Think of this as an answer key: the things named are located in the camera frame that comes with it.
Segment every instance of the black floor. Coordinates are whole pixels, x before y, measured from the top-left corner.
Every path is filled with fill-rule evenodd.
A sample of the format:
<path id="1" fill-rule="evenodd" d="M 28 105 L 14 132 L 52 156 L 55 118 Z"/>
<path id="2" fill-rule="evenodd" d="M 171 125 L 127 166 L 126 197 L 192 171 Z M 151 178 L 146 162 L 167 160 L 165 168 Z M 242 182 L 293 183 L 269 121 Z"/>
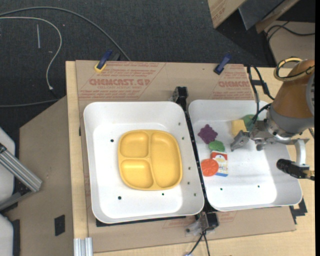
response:
<path id="1" fill-rule="evenodd" d="M 300 0 L 279 18 L 315 22 L 316 0 Z M 0 14 L 37 6 L 63 8 L 83 15 L 110 34 L 132 61 L 219 63 L 226 53 L 231 63 L 274 67 L 263 33 L 245 29 L 238 11 L 213 28 L 206 0 L 0 0 Z M 36 17 L 41 20 L 1 19 Z M 112 41 L 84 19 L 56 9 L 24 10 L 0 16 L 0 127 L 9 135 L 53 102 L 8 107 L 61 98 L 66 94 L 65 61 L 99 60 Z M 120 61 L 126 58 L 121 54 Z"/>

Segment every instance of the yellow plate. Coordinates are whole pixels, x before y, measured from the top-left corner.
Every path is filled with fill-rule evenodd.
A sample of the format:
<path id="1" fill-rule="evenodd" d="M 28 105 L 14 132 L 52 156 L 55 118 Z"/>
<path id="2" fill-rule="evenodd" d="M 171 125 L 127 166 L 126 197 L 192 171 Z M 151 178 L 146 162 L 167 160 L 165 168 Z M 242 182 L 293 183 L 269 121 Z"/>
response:
<path id="1" fill-rule="evenodd" d="M 182 178 L 178 142 L 161 130 L 133 130 L 118 144 L 118 165 L 123 182 L 137 190 L 167 190 Z"/>

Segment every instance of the green object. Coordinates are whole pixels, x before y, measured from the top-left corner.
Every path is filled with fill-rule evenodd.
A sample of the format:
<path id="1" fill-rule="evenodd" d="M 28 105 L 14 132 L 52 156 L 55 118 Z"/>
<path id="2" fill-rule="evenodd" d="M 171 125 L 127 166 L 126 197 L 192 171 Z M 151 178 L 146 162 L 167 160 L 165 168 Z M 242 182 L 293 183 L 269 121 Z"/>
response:
<path id="1" fill-rule="evenodd" d="M 252 122 L 252 118 L 254 117 L 254 114 L 247 114 L 245 115 L 243 118 L 241 118 L 244 122 L 245 128 L 246 130 L 249 132 L 252 130 L 253 128 L 253 122 Z"/>
<path id="2" fill-rule="evenodd" d="M 225 151 L 225 145 L 221 141 L 215 140 L 215 141 L 211 141 L 209 143 L 209 149 L 215 150 L 215 151 L 224 152 Z"/>

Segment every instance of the blue clamp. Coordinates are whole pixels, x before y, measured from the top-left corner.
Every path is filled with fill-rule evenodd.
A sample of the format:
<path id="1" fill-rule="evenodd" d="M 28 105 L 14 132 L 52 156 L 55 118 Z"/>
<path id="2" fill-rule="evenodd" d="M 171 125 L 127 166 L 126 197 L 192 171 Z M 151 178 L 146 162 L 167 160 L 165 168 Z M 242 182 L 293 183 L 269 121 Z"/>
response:
<path id="1" fill-rule="evenodd" d="M 222 62 L 213 70 L 216 74 L 220 75 L 222 71 L 224 70 L 224 66 L 228 64 L 228 62 L 231 60 L 231 55 L 227 53 L 224 57 Z"/>
<path id="2" fill-rule="evenodd" d="M 102 56 L 102 58 L 101 58 L 101 60 L 99 61 L 99 63 L 94 66 L 94 70 L 95 70 L 96 72 L 101 73 L 102 70 L 105 69 L 105 67 L 106 67 L 106 65 L 107 65 L 107 64 L 106 64 L 106 61 L 109 60 L 111 54 L 112 54 L 112 50 L 107 50 L 107 51 L 105 52 L 105 54 Z"/>

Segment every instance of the purple star-shaped object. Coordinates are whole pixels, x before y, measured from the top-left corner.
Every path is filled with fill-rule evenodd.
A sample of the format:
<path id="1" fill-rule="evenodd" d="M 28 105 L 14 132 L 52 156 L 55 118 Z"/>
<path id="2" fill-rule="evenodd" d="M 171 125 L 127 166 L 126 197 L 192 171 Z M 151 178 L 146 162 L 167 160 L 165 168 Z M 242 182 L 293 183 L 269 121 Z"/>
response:
<path id="1" fill-rule="evenodd" d="M 214 142 L 218 133 L 214 131 L 209 124 L 206 124 L 203 128 L 201 128 L 198 136 L 206 143 Z"/>

